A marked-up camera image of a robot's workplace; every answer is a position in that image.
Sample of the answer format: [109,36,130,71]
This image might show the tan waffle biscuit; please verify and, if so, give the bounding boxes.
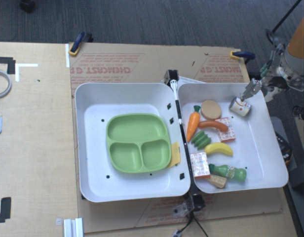
[204,173,228,190]

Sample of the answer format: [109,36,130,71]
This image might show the thin black and white rod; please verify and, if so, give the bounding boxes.
[171,79,195,198]

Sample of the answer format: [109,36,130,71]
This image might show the green divided plate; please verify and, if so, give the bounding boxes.
[106,113,173,174]

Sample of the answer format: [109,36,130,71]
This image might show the orange sausage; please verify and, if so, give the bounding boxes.
[197,119,229,133]

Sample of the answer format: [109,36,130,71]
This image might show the black block with thin wires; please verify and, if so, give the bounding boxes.
[173,194,206,218]
[163,69,180,85]

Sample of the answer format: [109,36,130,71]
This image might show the tan round biscuit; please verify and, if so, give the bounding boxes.
[200,99,223,120]

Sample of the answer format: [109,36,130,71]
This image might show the white plastic tray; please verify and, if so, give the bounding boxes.
[177,82,289,195]
[75,82,191,203]

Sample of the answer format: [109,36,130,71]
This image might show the yellow banana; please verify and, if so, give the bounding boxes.
[203,142,234,157]

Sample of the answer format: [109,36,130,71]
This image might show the orange and white carton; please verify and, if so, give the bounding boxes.
[190,152,211,180]
[214,117,237,143]

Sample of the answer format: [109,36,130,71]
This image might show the white tape roll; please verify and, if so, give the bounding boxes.
[0,69,12,99]

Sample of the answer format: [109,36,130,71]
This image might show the green bottle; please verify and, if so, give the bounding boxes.
[208,163,247,183]

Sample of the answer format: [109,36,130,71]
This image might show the white paper sheet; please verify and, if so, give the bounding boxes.
[178,76,207,84]

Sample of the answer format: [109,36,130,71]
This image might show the green sliced vegetable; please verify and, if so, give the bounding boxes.
[190,130,212,150]

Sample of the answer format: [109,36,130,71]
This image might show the yellow cheese slice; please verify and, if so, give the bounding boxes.
[166,142,182,169]

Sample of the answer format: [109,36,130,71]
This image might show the small white can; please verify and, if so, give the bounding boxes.
[228,96,252,117]

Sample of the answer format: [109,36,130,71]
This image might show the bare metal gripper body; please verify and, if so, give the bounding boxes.
[261,66,304,92]

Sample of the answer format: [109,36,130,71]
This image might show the brown cardboard board red print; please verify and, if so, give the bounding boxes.
[69,42,283,234]

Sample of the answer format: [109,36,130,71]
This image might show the orange carrot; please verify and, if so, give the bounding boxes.
[186,105,201,143]

